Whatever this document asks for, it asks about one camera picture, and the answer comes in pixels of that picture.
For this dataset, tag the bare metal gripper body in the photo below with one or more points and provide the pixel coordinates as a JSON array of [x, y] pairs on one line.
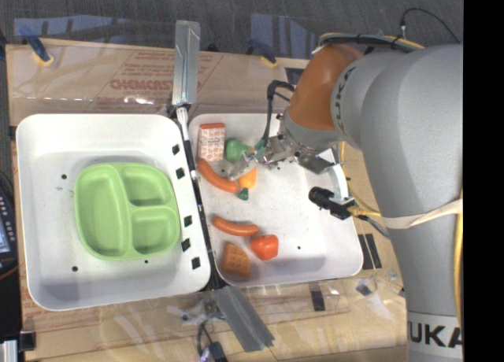
[[280, 151]]

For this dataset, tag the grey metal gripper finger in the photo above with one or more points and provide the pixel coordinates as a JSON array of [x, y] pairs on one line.
[[235, 173], [247, 158]]

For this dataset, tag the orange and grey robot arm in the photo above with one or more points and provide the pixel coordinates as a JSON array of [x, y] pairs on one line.
[[409, 148]]

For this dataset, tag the green pear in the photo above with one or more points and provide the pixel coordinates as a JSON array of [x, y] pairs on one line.
[[234, 150]]

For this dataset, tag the orange carrot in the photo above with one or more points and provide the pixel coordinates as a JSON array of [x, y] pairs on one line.
[[248, 181]]

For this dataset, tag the orange sausage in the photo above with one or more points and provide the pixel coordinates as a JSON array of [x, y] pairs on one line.
[[235, 227], [216, 180]]

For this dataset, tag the orange and white carton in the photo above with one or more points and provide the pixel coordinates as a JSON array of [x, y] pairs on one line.
[[211, 142]]

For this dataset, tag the white plastic tray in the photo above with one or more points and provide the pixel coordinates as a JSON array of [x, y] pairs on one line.
[[51, 211], [299, 219]]

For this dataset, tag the red bell pepper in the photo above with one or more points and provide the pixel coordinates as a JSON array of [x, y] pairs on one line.
[[264, 247]]

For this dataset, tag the brown waffle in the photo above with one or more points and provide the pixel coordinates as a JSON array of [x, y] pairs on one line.
[[236, 261]]

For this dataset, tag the green divided plate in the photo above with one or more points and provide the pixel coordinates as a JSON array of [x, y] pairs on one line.
[[118, 211]]

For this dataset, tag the brown cardboard board red print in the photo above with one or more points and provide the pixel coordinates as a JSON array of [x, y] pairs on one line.
[[130, 73]]

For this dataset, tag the black cylinder on white bracket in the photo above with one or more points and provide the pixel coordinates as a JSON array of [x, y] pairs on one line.
[[330, 200]]

